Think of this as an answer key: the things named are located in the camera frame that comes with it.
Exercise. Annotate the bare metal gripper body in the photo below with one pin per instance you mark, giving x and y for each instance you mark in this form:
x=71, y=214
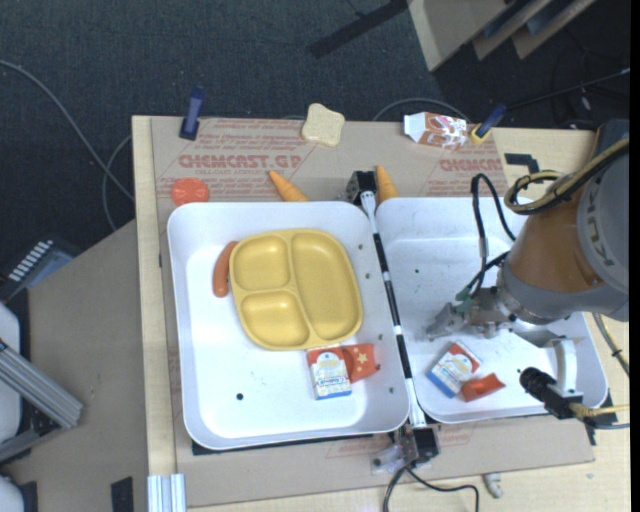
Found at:
x=487, y=312

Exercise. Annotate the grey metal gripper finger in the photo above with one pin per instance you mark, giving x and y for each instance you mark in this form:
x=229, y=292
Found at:
x=452, y=311
x=440, y=329

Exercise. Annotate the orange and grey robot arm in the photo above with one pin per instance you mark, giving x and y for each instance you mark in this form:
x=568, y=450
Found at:
x=560, y=250

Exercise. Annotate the white and blue small carton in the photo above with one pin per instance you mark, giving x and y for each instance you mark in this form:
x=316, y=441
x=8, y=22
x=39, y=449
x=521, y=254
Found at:
x=452, y=369
x=329, y=374

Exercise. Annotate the white plastic tray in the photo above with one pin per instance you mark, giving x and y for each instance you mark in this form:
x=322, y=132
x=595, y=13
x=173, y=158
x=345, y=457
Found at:
x=440, y=250
x=280, y=390

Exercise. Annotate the orange red packet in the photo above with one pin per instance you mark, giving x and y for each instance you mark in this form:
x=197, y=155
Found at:
x=480, y=388

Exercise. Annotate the thin black and white rod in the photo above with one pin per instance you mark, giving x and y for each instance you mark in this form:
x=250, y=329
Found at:
x=387, y=280

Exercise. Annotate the red packet with yellow star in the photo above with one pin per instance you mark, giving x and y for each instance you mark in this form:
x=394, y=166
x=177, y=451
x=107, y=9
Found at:
x=364, y=361

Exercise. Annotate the yellow divided plate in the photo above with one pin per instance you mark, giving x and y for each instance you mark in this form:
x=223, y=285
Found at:
x=315, y=280

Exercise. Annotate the orange carrot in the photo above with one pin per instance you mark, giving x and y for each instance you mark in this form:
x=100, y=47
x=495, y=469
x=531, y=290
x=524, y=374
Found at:
x=287, y=189
x=386, y=184

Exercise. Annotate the white and orange milk carton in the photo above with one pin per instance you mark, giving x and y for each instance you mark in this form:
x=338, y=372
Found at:
x=437, y=131

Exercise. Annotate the orange sausage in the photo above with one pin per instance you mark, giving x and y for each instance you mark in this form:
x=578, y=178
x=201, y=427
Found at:
x=220, y=277

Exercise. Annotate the beige bread slice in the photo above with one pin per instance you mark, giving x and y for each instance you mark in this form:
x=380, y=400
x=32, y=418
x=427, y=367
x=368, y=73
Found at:
x=322, y=125

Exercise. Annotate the brown cardboard board red print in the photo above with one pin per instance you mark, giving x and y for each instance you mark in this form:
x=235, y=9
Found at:
x=240, y=160

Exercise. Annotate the orange round slice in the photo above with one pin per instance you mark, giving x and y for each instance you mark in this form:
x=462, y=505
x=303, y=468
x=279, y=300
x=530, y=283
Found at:
x=190, y=191

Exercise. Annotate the black cylinder on white bracket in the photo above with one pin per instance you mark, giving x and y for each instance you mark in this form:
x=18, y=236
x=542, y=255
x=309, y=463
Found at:
x=545, y=387

